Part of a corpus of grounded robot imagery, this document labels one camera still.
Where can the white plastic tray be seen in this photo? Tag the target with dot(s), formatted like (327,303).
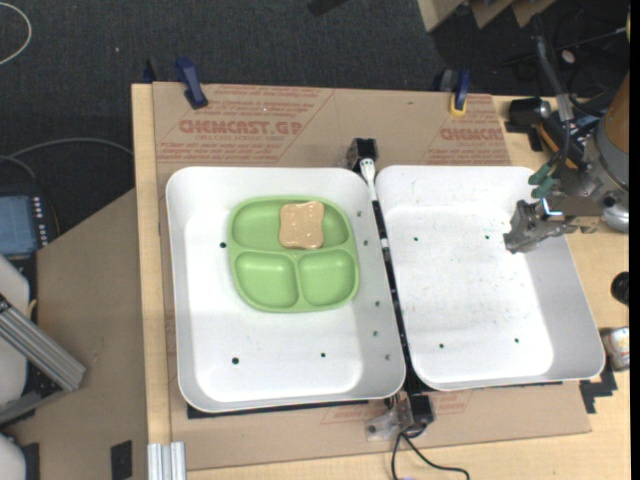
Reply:
(280,348)
(470,298)

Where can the brown cardboard board red print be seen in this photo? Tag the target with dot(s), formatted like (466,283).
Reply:
(280,128)

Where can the small printed can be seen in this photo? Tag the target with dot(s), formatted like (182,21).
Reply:
(617,348)

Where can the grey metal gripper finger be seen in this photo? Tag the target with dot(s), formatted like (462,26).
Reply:
(522,240)
(524,215)

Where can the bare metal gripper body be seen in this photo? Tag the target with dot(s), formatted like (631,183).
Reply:
(580,203)

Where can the black round object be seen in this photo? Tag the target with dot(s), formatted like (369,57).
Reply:
(621,288)

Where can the tan toy biscuit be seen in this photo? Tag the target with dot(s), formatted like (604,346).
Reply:
(301,225)

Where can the green divided plate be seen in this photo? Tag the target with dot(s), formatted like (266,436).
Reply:
(265,278)

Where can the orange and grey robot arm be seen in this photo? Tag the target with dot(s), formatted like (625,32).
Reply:
(616,128)

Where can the thin black and white rod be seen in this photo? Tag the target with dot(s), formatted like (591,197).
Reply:
(389,268)

